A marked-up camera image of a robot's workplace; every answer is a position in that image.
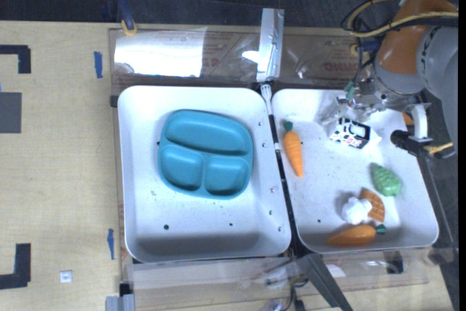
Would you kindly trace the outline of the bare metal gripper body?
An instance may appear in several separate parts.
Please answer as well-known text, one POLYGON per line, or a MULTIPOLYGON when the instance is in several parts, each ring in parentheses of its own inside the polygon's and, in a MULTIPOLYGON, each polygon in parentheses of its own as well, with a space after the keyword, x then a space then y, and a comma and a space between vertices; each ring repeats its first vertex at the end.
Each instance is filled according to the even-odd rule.
POLYGON ((360 81, 355 90, 355 108, 366 111, 400 111, 400 95, 386 87, 380 79, 360 81))

